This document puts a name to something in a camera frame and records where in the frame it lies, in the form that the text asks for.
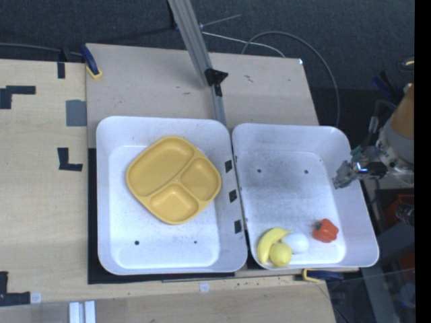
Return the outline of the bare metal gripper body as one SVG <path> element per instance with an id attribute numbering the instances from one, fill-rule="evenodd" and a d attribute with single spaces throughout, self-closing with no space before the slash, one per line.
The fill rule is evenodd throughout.
<path id="1" fill-rule="evenodd" d="M 403 159 L 387 139 L 375 145 L 359 145 L 350 151 L 350 169 L 359 180 L 382 179 L 390 175 L 403 184 L 414 184 L 414 165 Z"/>

